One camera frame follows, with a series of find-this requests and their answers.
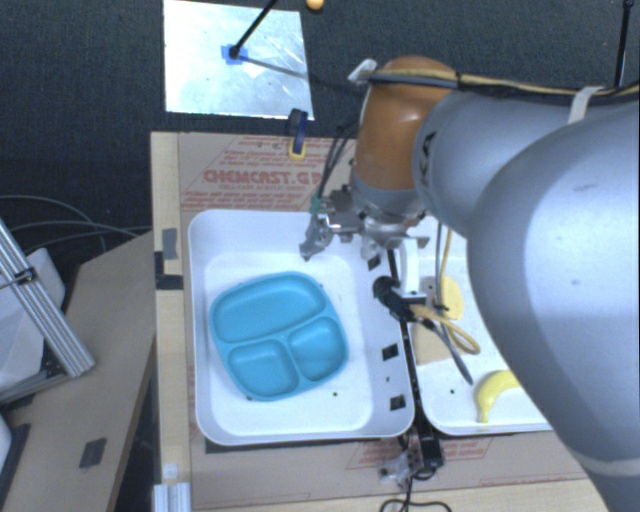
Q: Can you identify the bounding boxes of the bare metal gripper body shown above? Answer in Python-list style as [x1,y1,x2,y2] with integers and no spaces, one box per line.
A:
[315,185,430,252]

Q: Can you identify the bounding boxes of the brown cardboard board red print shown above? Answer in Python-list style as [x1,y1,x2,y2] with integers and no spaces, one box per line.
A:
[177,131,597,507]

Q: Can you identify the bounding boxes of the blue divided plate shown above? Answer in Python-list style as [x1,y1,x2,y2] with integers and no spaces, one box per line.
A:
[208,270,350,403]

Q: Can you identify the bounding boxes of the yellow oval piece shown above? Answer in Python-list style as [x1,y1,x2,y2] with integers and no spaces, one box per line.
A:
[438,276,465,322]

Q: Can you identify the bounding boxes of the brown flat square piece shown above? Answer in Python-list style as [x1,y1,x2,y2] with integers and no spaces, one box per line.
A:
[413,323,454,367]

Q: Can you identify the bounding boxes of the thin black rod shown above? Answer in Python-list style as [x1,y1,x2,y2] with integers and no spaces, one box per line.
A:
[385,248,429,437]

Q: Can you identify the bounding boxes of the white plastic tray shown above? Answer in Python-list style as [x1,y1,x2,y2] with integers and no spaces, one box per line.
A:
[405,215,555,437]
[187,208,417,447]

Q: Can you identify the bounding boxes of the yellow banana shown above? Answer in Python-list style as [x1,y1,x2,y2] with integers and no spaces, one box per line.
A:
[473,369,522,425]

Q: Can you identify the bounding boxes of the black block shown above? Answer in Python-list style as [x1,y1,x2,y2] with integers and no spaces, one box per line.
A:
[416,433,446,472]

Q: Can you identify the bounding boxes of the black cylinder on white bracket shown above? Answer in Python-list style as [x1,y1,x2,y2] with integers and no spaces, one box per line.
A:
[372,238,429,321]

